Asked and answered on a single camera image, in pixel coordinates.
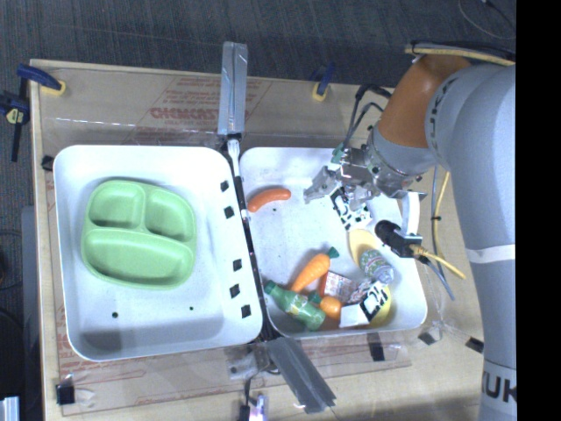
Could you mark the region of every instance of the green bottle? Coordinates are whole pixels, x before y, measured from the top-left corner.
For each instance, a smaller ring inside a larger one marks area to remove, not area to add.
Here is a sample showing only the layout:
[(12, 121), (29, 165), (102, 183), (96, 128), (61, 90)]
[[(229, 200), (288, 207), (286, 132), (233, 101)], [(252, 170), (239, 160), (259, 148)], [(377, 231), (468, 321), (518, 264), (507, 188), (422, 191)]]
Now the green bottle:
[(325, 312), (309, 302), (306, 296), (285, 290), (273, 281), (266, 284), (265, 293), (271, 295), (288, 315), (303, 322), (310, 331), (317, 331), (325, 320)]

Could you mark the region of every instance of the gray floor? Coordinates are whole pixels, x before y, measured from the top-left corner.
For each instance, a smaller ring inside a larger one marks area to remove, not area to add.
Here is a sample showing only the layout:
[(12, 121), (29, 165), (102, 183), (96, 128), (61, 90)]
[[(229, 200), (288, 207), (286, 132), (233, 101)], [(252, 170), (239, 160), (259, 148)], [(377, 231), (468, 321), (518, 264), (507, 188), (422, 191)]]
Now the gray floor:
[[(0, 89), (17, 93), (18, 63), (31, 58), (219, 73), (225, 40), (248, 45), (249, 75), (306, 80), (333, 61), (334, 82), (391, 87), (410, 64), (403, 48), (413, 39), (515, 51), (516, 0), (488, 0), (504, 17), (480, 0), (461, 0), (461, 8), (459, 1), (0, 0)], [(0, 309), (23, 323), (19, 234), (21, 210), (32, 204), (29, 126), (17, 162), (12, 134), (3, 121)]]

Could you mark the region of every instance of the blue clamp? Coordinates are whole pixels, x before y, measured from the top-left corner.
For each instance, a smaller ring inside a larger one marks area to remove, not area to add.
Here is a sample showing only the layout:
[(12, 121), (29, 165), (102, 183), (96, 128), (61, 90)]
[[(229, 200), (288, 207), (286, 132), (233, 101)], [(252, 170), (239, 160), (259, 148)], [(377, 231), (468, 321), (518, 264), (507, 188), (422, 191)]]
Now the blue clamp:
[(335, 64), (333, 63), (333, 61), (330, 61), (327, 67), (321, 66), (311, 75), (311, 77), (309, 78), (310, 81), (318, 81), (316, 86), (314, 86), (314, 90), (312, 93), (314, 99), (323, 101), (325, 97), (327, 97), (327, 86), (331, 81), (331, 77), (333, 76), (334, 71)]
[(64, 82), (59, 82), (47, 72), (25, 64), (19, 64), (17, 74), (20, 77), (19, 95), (13, 95), (10, 92), (0, 92), (0, 114), (6, 120), (14, 125), (14, 139), (11, 144), (11, 161), (18, 161), (19, 140), (21, 138), (21, 129), (30, 120), (29, 98), (27, 97), (28, 81), (38, 82), (45, 87), (50, 93), (60, 95), (64, 92), (66, 86)]

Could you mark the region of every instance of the green plate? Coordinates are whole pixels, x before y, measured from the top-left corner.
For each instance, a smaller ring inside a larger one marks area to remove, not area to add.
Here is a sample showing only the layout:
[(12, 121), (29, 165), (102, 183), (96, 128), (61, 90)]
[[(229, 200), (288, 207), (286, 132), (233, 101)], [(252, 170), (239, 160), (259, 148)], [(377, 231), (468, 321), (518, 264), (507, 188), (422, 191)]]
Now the green plate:
[(143, 289), (172, 289), (191, 276), (195, 252), (195, 213), (174, 192), (111, 180), (89, 198), (82, 259), (97, 277)]

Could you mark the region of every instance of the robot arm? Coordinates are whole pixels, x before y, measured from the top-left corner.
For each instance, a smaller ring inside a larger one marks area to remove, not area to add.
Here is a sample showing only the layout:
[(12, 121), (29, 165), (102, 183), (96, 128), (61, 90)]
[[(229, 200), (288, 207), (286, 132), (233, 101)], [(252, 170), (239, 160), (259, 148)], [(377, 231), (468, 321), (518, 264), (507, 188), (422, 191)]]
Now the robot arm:
[(479, 419), (517, 419), (515, 65), (423, 56), (395, 88), (367, 144), (344, 146), (339, 163), (316, 177), (307, 200), (337, 181), (351, 207), (380, 193), (403, 198), (436, 164), (451, 173), (485, 338)]

